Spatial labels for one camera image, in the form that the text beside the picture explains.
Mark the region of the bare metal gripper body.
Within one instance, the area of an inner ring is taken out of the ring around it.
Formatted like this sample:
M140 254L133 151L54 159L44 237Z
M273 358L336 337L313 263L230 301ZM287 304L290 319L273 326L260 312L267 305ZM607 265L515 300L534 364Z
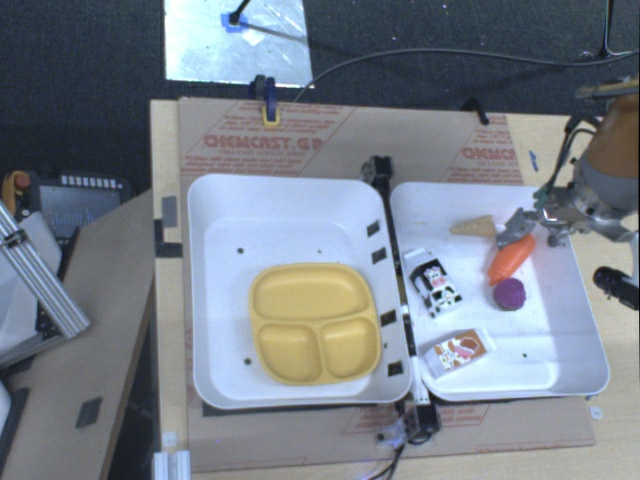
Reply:
M541 188L535 193L535 209L539 224L557 241L589 232L612 242L631 240L631 231L622 225L629 213L615 209L589 188Z

